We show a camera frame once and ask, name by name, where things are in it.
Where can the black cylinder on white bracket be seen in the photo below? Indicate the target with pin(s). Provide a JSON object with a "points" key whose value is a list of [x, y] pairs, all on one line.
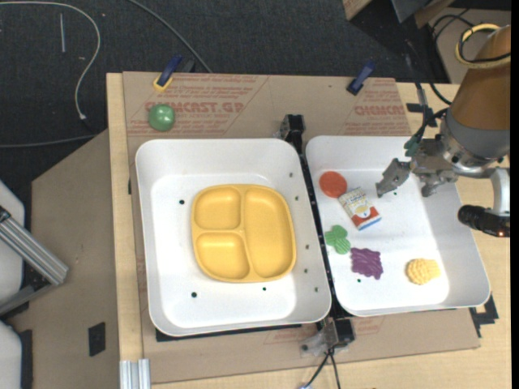
{"points": [[482, 217]]}

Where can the green ball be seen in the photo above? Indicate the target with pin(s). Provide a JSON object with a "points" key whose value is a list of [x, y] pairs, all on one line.
{"points": [[161, 118]]}

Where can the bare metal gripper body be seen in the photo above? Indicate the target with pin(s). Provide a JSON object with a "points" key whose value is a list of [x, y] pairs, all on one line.
{"points": [[436, 162]]}

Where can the thin black rod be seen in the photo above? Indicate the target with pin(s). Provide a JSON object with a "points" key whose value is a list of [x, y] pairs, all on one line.
{"points": [[314, 209]]}

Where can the purple grapes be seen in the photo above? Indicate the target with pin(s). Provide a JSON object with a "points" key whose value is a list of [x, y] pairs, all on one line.
{"points": [[367, 262]]}

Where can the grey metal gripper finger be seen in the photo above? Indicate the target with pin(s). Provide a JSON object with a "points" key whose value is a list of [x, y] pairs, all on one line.
{"points": [[392, 176], [431, 188]]}

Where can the brown cardboard board red print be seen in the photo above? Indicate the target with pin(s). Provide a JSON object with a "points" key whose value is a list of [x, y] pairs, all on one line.
{"points": [[259, 103]]}

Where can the white and red carton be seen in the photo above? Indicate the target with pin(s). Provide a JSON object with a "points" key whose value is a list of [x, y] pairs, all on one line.
{"points": [[360, 209]]}

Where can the orange round disc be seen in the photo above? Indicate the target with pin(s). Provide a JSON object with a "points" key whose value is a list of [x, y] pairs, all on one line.
{"points": [[332, 184]]}

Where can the yellow divided plate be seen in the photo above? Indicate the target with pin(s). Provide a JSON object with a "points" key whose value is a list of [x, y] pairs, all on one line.
{"points": [[243, 233]]}

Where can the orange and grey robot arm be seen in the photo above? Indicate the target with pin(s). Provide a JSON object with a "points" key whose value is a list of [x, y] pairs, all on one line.
{"points": [[480, 95]]}

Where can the yellow corn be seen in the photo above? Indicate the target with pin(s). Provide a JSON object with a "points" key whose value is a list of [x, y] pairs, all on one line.
{"points": [[421, 271]]}

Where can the green broccoli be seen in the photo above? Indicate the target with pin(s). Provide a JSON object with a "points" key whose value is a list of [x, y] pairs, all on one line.
{"points": [[337, 239]]}

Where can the white plastic tray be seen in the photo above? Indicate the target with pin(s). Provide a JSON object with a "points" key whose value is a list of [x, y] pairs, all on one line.
{"points": [[170, 233], [405, 237]]}

